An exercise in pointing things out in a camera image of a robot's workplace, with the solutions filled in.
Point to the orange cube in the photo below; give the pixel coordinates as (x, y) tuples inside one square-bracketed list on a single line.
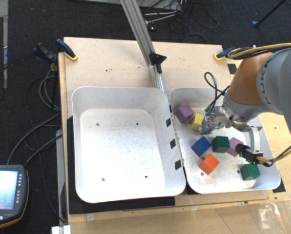
[(209, 164)]

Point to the blue cube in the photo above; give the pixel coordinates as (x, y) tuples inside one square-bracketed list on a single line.
[(200, 146)]

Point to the white plastic tray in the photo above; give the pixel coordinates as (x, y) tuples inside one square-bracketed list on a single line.
[(223, 179), (121, 150)]

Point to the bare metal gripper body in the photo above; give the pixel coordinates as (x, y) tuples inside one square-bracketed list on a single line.
[(221, 119)]

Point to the yellow cube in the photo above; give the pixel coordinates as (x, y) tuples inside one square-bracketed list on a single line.
[(196, 122)]

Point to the purple cube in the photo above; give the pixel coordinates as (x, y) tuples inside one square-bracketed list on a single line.
[(184, 113), (233, 144)]

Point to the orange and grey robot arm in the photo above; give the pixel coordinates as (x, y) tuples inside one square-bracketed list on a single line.
[(275, 82)]

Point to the green cube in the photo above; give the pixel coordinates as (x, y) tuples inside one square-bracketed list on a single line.
[(250, 172), (220, 144)]

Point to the black cylinder on white bracket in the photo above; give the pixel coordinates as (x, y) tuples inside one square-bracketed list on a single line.
[(248, 153)]

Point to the pale wood board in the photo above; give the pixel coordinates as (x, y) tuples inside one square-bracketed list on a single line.
[(111, 62)]

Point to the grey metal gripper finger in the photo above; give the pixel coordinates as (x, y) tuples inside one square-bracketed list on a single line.
[(212, 128), (202, 128)]

